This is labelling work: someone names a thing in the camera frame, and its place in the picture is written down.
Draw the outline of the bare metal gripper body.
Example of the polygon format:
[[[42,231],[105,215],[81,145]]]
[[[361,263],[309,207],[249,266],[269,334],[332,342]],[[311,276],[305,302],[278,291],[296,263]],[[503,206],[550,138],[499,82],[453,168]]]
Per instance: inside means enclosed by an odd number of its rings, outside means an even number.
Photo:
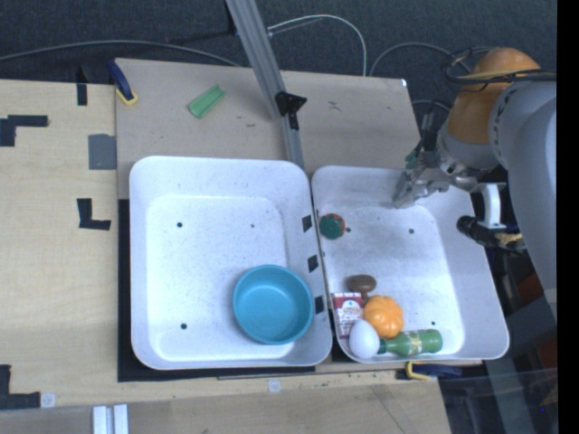
[[[451,185],[469,192],[481,175],[480,170],[468,167],[446,151],[412,151],[405,161],[406,196],[444,193]]]

